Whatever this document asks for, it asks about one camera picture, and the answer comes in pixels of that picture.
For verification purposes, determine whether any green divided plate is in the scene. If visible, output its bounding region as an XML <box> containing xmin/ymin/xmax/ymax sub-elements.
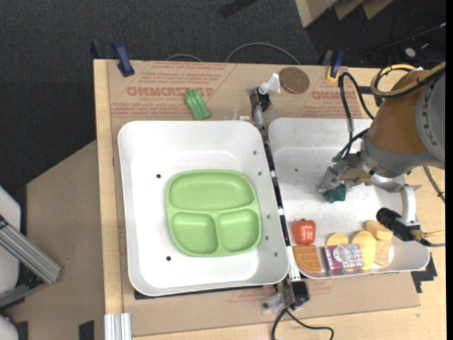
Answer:
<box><xmin>164</xmin><ymin>169</ymin><xmax>263</xmax><ymax>258</ymax></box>

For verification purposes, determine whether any yellow cheese wedge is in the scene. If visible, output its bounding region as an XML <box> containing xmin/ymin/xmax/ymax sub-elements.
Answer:
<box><xmin>365</xmin><ymin>219</ymin><xmax>394</xmax><ymax>242</ymax></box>

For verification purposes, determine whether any thin black and white rod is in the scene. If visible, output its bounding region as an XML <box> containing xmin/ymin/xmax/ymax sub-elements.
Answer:
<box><xmin>260</xmin><ymin>72</ymin><xmax>297</xmax><ymax>281</ymax></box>

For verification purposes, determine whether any brown round biscuit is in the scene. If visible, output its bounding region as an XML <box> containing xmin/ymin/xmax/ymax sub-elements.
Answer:
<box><xmin>278</xmin><ymin>66</ymin><xmax>311</xmax><ymax>96</ymax></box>

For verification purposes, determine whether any white plastic tray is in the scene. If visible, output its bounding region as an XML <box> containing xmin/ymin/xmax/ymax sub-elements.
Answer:
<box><xmin>117</xmin><ymin>119</ymin><xmax>291</xmax><ymax>298</ymax></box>
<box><xmin>267</xmin><ymin>117</ymin><xmax>431</xmax><ymax>281</ymax></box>

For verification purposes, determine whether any orange waffle piece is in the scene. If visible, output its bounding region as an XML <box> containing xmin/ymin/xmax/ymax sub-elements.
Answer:
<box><xmin>292</xmin><ymin>244</ymin><xmax>323</xmax><ymax>273</ymax></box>

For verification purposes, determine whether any red bell pepper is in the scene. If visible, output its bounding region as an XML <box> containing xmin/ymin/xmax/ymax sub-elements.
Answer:
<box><xmin>291</xmin><ymin>218</ymin><xmax>317</xmax><ymax>246</ymax></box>

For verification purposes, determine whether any black cylinder on white bracket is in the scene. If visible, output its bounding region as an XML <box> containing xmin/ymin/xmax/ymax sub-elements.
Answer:
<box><xmin>375</xmin><ymin>183</ymin><xmax>423</xmax><ymax>242</ymax></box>

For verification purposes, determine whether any pink and purple carton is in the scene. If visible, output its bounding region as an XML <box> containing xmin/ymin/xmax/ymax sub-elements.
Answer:
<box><xmin>321</xmin><ymin>243</ymin><xmax>365</xmax><ymax>273</ymax></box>

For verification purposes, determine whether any green asparagus bundle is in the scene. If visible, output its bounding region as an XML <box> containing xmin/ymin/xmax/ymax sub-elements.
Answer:
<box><xmin>183</xmin><ymin>88</ymin><xmax>212</xmax><ymax>121</ymax></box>

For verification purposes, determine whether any small yellow round piece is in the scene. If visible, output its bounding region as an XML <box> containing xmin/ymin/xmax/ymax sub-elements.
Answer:
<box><xmin>325</xmin><ymin>232</ymin><xmax>350</xmax><ymax>248</ymax></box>

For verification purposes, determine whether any beige bread slice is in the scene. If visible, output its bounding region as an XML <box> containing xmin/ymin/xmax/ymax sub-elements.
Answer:
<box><xmin>373</xmin><ymin>239</ymin><xmax>392</xmax><ymax>267</ymax></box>

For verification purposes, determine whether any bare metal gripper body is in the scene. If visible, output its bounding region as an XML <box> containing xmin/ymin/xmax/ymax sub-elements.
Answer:
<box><xmin>334</xmin><ymin>153</ymin><xmax>408</xmax><ymax>193</ymax></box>

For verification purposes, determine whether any dark green broccoli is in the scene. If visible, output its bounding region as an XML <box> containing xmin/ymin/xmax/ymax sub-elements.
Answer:
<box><xmin>323</xmin><ymin>183</ymin><xmax>348</xmax><ymax>204</ymax></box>

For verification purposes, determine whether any brown cardboard board red print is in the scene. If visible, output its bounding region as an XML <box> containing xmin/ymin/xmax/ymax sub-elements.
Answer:
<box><xmin>105</xmin><ymin>59</ymin><xmax>423</xmax><ymax>337</ymax></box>

